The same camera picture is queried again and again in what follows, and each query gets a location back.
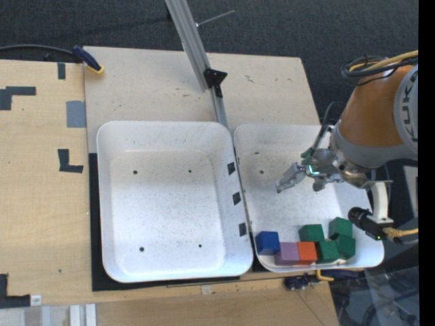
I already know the orange cube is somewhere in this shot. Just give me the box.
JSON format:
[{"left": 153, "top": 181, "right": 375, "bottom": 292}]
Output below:
[{"left": 296, "top": 240, "right": 319, "bottom": 265}]

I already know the black cylinder on white bracket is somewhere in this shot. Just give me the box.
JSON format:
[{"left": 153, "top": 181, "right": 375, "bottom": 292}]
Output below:
[{"left": 347, "top": 179, "right": 396, "bottom": 242}]

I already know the purple cube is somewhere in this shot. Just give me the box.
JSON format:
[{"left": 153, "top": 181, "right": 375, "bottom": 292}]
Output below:
[{"left": 274, "top": 241, "right": 300, "bottom": 266}]

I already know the white plastic tray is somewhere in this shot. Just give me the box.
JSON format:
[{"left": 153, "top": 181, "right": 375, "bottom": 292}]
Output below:
[
  {"left": 96, "top": 120, "right": 254, "bottom": 284},
  {"left": 232, "top": 123, "right": 386, "bottom": 274}
]

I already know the pale wood board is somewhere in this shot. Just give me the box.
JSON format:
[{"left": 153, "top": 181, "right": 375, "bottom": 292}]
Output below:
[{"left": 82, "top": 45, "right": 341, "bottom": 305}]

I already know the blue cube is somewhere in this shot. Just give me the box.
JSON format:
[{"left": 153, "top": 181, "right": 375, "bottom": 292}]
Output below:
[{"left": 254, "top": 230, "right": 281, "bottom": 256}]

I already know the green cube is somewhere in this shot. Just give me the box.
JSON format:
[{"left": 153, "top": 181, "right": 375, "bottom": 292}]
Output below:
[
  {"left": 298, "top": 223, "right": 326, "bottom": 244},
  {"left": 334, "top": 233, "right": 357, "bottom": 261},
  {"left": 315, "top": 239, "right": 341, "bottom": 264},
  {"left": 328, "top": 216, "right": 353, "bottom": 240}
]

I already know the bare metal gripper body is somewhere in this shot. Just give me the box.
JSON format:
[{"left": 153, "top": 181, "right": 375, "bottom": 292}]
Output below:
[{"left": 304, "top": 147, "right": 374, "bottom": 190}]

